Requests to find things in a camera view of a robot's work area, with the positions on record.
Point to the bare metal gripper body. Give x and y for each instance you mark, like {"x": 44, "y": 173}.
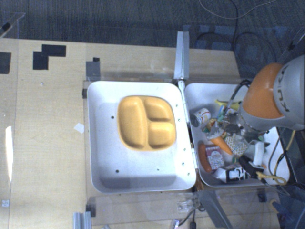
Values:
{"x": 234, "y": 123}

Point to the black cylinder on white bracket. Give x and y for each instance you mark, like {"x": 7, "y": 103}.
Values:
{"x": 258, "y": 151}

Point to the pink carton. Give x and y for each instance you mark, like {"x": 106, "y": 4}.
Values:
{"x": 215, "y": 157}

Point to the white and red can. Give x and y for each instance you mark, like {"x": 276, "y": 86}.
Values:
{"x": 201, "y": 117}

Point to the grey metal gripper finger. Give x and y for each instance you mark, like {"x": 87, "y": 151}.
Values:
{"x": 215, "y": 130}

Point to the black and white carton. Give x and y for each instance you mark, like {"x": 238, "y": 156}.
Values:
{"x": 232, "y": 174}

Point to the yellow banana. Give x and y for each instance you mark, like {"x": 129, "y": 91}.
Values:
{"x": 234, "y": 105}

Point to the red sausage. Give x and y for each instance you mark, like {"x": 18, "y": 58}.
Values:
{"x": 203, "y": 157}

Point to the white plastic tray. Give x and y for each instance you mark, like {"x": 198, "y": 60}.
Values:
{"x": 143, "y": 170}
{"x": 271, "y": 161}

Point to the white patterned packet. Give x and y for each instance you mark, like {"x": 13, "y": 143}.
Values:
{"x": 237, "y": 145}

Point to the orange divided plate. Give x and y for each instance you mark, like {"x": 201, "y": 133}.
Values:
{"x": 133, "y": 123}

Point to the orange carrot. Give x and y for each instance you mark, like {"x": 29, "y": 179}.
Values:
{"x": 222, "y": 144}

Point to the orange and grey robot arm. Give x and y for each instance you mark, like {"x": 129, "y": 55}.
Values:
{"x": 264, "y": 99}

